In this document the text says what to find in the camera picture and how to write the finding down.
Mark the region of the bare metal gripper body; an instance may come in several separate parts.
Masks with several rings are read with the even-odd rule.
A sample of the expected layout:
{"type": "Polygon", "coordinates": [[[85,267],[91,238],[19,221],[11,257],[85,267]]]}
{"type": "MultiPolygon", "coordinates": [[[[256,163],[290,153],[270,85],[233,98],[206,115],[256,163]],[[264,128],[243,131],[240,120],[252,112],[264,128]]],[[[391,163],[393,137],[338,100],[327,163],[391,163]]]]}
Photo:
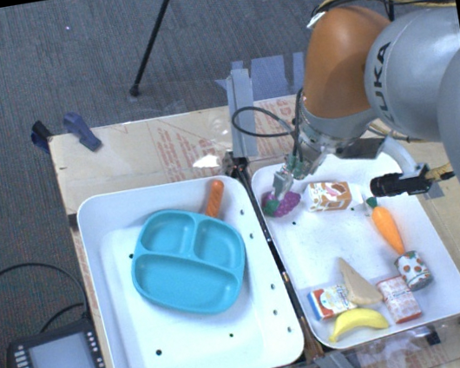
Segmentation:
{"type": "Polygon", "coordinates": [[[294,180],[302,180],[314,174],[324,161],[325,147],[320,141],[305,135],[301,135],[293,146],[292,152],[286,158],[285,171],[294,180]]]}

